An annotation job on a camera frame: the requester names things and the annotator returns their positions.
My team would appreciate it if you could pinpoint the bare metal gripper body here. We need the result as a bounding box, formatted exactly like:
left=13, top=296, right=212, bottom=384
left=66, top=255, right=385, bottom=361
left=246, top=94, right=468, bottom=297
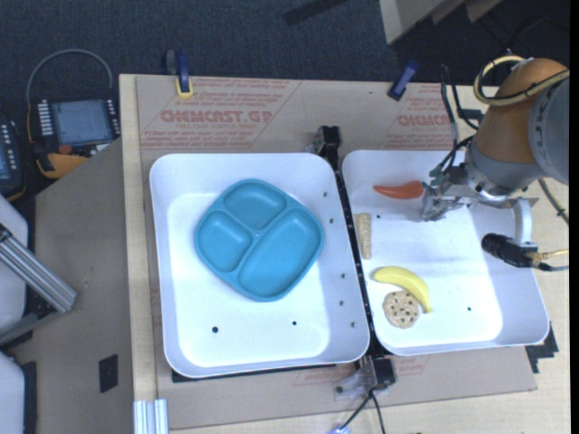
left=424, top=168, right=515, bottom=211

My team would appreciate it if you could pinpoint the orange carrot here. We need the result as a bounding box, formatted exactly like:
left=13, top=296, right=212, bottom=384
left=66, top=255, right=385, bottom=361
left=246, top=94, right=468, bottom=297
left=372, top=180, right=425, bottom=200

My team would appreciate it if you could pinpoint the beige bread stick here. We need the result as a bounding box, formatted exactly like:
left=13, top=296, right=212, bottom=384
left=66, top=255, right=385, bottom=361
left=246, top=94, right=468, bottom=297
left=353, top=212, right=374, bottom=261

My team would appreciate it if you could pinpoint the yellow banana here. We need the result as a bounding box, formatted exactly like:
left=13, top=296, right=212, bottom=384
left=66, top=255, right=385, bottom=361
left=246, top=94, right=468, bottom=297
left=371, top=265, right=433, bottom=315

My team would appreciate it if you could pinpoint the white plastic tray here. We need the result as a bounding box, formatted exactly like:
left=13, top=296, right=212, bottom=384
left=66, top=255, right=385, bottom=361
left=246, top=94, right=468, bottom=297
left=148, top=152, right=371, bottom=379
left=341, top=148, right=552, bottom=357

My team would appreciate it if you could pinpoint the thin black rod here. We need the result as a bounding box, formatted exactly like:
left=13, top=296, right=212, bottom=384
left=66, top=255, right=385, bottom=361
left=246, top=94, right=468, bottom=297
left=329, top=150, right=379, bottom=361

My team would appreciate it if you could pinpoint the beige chocolate chip biscuit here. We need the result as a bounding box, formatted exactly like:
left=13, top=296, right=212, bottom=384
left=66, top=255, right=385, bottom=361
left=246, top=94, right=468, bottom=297
left=382, top=290, right=421, bottom=331

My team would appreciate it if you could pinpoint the blue divided plate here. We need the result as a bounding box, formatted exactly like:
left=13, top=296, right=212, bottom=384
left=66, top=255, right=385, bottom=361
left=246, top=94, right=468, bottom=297
left=193, top=178, right=326, bottom=303

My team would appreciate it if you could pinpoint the brown cardboard board red print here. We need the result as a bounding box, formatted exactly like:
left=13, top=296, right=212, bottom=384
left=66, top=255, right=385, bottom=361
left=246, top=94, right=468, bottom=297
left=134, top=74, right=540, bottom=431

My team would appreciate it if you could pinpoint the black cylinder on white bracket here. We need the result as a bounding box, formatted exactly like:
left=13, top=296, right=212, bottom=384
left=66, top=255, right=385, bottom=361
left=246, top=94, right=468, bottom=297
left=480, top=196, right=540, bottom=269

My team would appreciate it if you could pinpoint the black block with thin wires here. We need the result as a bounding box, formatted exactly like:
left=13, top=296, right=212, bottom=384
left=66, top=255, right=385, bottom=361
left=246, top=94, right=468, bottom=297
left=360, top=356, right=398, bottom=392
left=310, top=125, right=342, bottom=158

